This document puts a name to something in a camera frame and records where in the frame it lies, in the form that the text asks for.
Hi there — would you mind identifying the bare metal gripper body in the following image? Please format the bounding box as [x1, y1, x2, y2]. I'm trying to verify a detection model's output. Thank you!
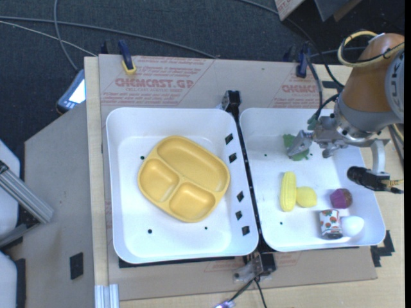
[312, 115, 380, 150]

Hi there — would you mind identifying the green toy lettuce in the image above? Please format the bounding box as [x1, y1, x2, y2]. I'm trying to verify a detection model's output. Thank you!
[282, 133, 311, 162]

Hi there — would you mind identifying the white plastic tray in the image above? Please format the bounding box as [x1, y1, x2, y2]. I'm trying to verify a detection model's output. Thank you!
[105, 107, 260, 265]
[239, 107, 387, 253]

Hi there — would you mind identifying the purple toy cupcake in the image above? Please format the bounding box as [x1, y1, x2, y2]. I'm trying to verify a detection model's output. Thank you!
[329, 188, 353, 209]

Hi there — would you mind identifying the yellow toy corn cob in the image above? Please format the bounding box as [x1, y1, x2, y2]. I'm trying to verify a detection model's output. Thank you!
[279, 171, 297, 212]

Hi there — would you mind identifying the yellow toy lemon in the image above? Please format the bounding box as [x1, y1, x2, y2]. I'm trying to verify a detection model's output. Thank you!
[295, 186, 318, 209]

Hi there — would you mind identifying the small can with red print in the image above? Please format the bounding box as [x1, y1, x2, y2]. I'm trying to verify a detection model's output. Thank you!
[319, 209, 344, 240]

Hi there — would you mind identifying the white toy egg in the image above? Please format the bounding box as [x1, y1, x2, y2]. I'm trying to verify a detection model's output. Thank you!
[340, 216, 365, 237]

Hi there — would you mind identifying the yellow divided plate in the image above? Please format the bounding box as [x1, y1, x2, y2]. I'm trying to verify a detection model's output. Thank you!
[137, 135, 231, 223]

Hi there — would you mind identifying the brown cardboard board red print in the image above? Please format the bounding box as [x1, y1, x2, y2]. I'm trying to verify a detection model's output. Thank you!
[98, 54, 378, 302]

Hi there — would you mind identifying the black cylinder on white bracket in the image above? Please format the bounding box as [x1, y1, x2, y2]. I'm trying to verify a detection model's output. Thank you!
[346, 139, 392, 193]

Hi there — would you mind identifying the black block with thin wires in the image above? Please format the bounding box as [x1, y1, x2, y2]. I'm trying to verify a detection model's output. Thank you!
[220, 90, 241, 113]
[232, 252, 277, 284]

